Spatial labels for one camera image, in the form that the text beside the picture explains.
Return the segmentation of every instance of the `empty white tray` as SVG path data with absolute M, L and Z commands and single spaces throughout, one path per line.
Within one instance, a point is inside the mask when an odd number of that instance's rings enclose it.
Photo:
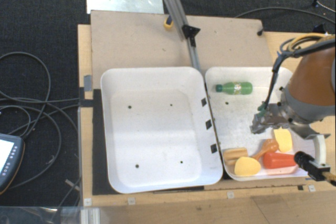
M 286 68 L 280 68 L 278 81 L 275 84 L 270 102 L 280 101 L 281 91 L 279 88 L 285 87 L 291 78 L 292 73 Z M 213 67 L 206 75 L 208 96 L 211 104 L 212 114 L 222 151 L 229 148 L 245 147 L 249 156 L 256 154 L 265 141 L 272 137 L 272 128 L 266 129 L 265 133 L 252 134 L 249 126 L 252 125 L 254 114 L 268 94 L 272 70 L 268 67 Z M 251 82 L 253 91 L 249 95 L 229 95 L 223 92 L 216 92 L 217 84 L 227 82 Z M 297 151 L 304 151 L 315 156 L 313 140 L 304 140 L 295 132 L 290 130 L 292 135 L 293 147 L 288 154 Z M 225 165 L 228 175 L 238 181 L 248 181 L 257 179 L 268 179 L 278 177 L 306 176 L 307 172 L 294 167 L 264 169 L 262 158 L 261 171 L 254 176 L 236 176 L 234 165 Z
M 214 184 L 223 166 L 202 75 L 190 67 L 101 77 L 108 176 L 120 193 Z

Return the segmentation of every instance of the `black floor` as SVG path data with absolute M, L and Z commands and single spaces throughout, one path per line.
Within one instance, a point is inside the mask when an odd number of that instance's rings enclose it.
M 303 9 L 335 21 L 335 13 L 312 7 L 312 0 L 181 0 L 187 14 L 234 17 L 251 9 L 282 6 Z M 319 0 L 335 9 L 335 0 Z M 293 11 L 268 10 L 251 13 L 246 18 L 259 18 L 267 31 L 310 32 L 315 25 L 335 33 L 335 25 L 323 18 Z M 86 0 L 0 0 L 0 56 L 8 52 L 24 51 L 40 58 L 51 76 L 49 100 L 78 98 L 77 25 L 90 22 L 86 14 Z M 47 76 L 41 65 L 27 56 L 12 55 L 0 60 L 0 90 L 12 97 L 44 100 Z M 58 107 L 69 104 L 57 103 Z M 30 105 L 40 109 L 41 105 Z M 77 122 L 77 109 L 67 111 Z M 36 180 L 9 189 L 0 196 L 0 206 L 57 206 L 70 187 L 68 179 L 79 176 L 78 141 L 74 128 L 62 115 L 55 114 L 62 144 L 58 158 L 51 168 Z M 25 114 L 6 109 L 0 116 L 0 133 L 9 133 L 26 123 Z M 58 149 L 56 127 L 49 120 L 40 120 L 26 140 L 26 153 L 13 185 L 38 174 L 48 166 Z M 64 205 L 77 200 L 74 191 Z

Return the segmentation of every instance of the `black clamp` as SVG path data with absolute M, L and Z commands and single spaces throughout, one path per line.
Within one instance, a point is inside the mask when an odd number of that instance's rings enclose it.
M 196 48 L 195 36 L 201 30 L 199 28 L 196 28 L 190 25 L 183 25 L 182 31 L 183 31 L 184 37 L 190 39 L 191 46 Z

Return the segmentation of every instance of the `device screen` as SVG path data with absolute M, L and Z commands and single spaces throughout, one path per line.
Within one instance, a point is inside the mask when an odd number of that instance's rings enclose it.
M 4 168 L 4 165 L 8 159 L 8 156 L 13 148 L 14 143 L 0 139 L 0 171 Z

